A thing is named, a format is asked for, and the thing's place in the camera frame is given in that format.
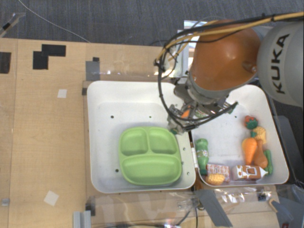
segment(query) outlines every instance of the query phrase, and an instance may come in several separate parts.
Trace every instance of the wooden table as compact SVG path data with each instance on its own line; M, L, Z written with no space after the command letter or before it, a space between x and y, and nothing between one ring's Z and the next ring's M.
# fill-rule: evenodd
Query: wooden table
M48 70L34 70L33 51L41 51L42 44L66 45L66 56L49 57ZM103 79L132 76L150 81L155 80L152 62L159 51L159 47L0 39L0 52L11 53L9 74L0 74L0 199L10 199L9 206L0 206L0 227L70 228L73 212L84 211L88 197L103 196L86 177L82 96L86 61L99 58ZM66 90L66 98L58 98L60 89ZM59 195L54 206L44 202L49 191ZM248 204L228 210L234 227L278 227L267 203ZM188 218L183 227L194 224L195 218ZM199 227L213 226L206 212L200 212Z

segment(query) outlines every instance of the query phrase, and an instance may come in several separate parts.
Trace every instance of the white tape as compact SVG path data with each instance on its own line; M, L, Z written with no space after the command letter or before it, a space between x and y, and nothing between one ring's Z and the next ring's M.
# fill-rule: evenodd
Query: white tape
M59 89L57 98L66 98L67 89Z
M49 205L55 206L58 198L59 198L58 194L56 194L52 191L48 191L48 194L44 198L44 201Z

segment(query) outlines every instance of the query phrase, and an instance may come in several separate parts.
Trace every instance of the black square marker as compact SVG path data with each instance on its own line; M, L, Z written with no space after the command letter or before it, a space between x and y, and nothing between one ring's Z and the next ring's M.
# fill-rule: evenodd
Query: black square marker
M47 56L65 57L66 46L42 44L42 55L45 57Z
M48 57L43 56L41 51L33 52L33 69L48 69Z
M0 52L0 74L8 74L10 71L10 52Z

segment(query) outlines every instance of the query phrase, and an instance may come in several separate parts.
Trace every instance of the cable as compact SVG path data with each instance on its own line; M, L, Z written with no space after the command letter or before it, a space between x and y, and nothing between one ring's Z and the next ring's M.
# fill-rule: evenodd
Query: cable
M216 42L216 41L222 40L223 38L229 37L231 35L234 35L234 34L236 34L238 32L240 32L240 30L231 32L229 34L226 34L226 35L221 36L221 37L219 37L217 39L214 39L214 40L198 40L198 41L196 41L196 40L190 40L190 41L178 42L178 43L176 43L176 44L174 44L172 46L181 45L181 44L184 44L184 43L212 43L212 42Z
M61 27L61 26L59 26L59 25L57 25L57 24L55 24L55 23L53 23L53 22L47 20L46 18L40 16L39 14L37 14L36 12L34 12L33 10L31 10L29 7L27 7L21 0L18 0L18 1L19 1L19 2L21 3L21 5L22 5L23 7L25 7L28 11L30 11L30 12L33 13L33 14L35 14L36 16L38 16L38 17L41 18L42 20L46 21L47 23L50 23L51 25L53 25L53 26L55 26L55 27L57 27L57 28L59 28L59 29L63 29L63 30L65 30L65 31L67 31L67 32L69 32L69 33L71 33L71 34L73 34L73 35L75 35L75 36L81 38L82 40L84 40L84 41L90 43L90 41L88 41L87 39L83 38L82 36L80 36L80 35L78 35L78 34L72 32L72 31L70 31L70 30L68 30L68 29L66 29L66 28L63 28L63 27Z
M149 46L152 46L153 44L155 44L155 43L160 43L160 44L162 44L162 42L166 42L167 40L155 40L155 41L153 41L153 42L151 42L150 44L149 44Z
M215 24L215 25L211 24L209 26L202 26L202 27L184 30L184 31L178 33L176 36L172 37L169 40L169 42L166 43L163 50L157 56L156 61L158 61L161 58L161 55L164 54L165 50L170 48L172 45L174 45L180 41L183 41L185 39L191 39L194 36L207 36L207 35L230 33L230 32L234 32L236 30L244 30L247 28L251 28L251 27L258 26L258 25L265 24L265 23L272 22L272 21L281 21L281 20L285 20L285 19L302 18L303 16L304 16L304 12L289 13L289 14L282 14L282 15L272 15L272 16L266 16L266 18L265 18L265 16L263 16L262 19L257 19L257 18L244 19L244 20L238 20L238 21ZM227 26L227 25L234 25L234 24L247 23L247 22L250 22L250 23L241 25L241 26L232 27L232 28L205 31L207 29L212 29L212 28L214 29L214 28L223 27L223 26ZM190 33L198 32L198 31L200 31L200 32L195 35L193 35L193 34L189 35Z
M187 212L187 214L176 225L179 226L188 217L188 215L190 214L190 212L191 212L191 210L189 210Z
M161 102L163 104L163 107L165 108L166 112L168 113L168 115L171 117L171 119L177 124L179 125L183 130L186 130L186 131L189 131L189 130L192 130L202 124L205 124L219 116L221 116L222 114L234 109L236 107L236 105L238 104L237 102L235 102L234 104L232 104L231 106L227 107L226 109L220 111L220 112L217 112L213 115L210 115L210 116L205 116L205 117L201 117L201 118L197 118L197 119L184 119L184 118L181 118L181 117L178 117L176 116L173 112L170 111L170 109L168 108L164 98L163 98L163 94L162 94L162 83L161 83L161 74L162 74L162 70L159 68L159 73L158 73L158 89L159 89L159 94L160 94L160 99L161 99ZM186 126L184 127L182 123L180 123L178 120L182 120L182 121L185 121L185 122L198 122L198 123L195 123L195 124L192 124L192 125L189 125L189 126Z
M201 27L207 26L207 25L211 25L211 24L213 24L213 23L216 22L216 21L217 21L217 20L209 21L209 22L205 23L204 25L202 25ZM198 25L200 22L201 22L201 20L200 20L200 21L197 21L194 25L191 26L191 29L194 28L196 25ZM187 46L187 44L188 44L188 43L191 43L191 42L193 42L193 41L191 41L190 39L189 39L188 41L185 41L185 42L184 42L185 45L183 45L182 48L179 47L179 49L177 50L177 52L176 52L176 54L174 55L174 57L176 57L176 55L178 56L178 54Z

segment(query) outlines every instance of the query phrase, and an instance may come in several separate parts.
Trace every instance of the toy vegetable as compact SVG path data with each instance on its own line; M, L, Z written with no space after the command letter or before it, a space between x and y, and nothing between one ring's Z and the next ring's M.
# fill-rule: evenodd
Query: toy vegetable
M253 158L254 165L257 165L259 167L262 167L265 169L268 165L267 157L263 153L263 140L259 139L257 140L257 149L255 156Z
M247 129L254 129L257 127L257 119L255 117L252 116L245 116L245 127Z
M205 181L211 185L218 186L223 183L224 179L225 176L223 174L215 173L207 176Z
M252 129L251 131L251 137L254 137L256 140L263 140L263 144L266 143L266 130L261 127L261 126L258 126L254 129Z
M267 160L268 160L268 165L267 167L264 169L265 171L268 172L268 174L272 174L272 170L273 170L273 167L272 167L272 162L271 162L271 152L270 150L265 150L264 151L264 155L266 156Z
M245 153L245 163L250 165L257 150L257 141L254 138L246 138L242 142L242 148Z

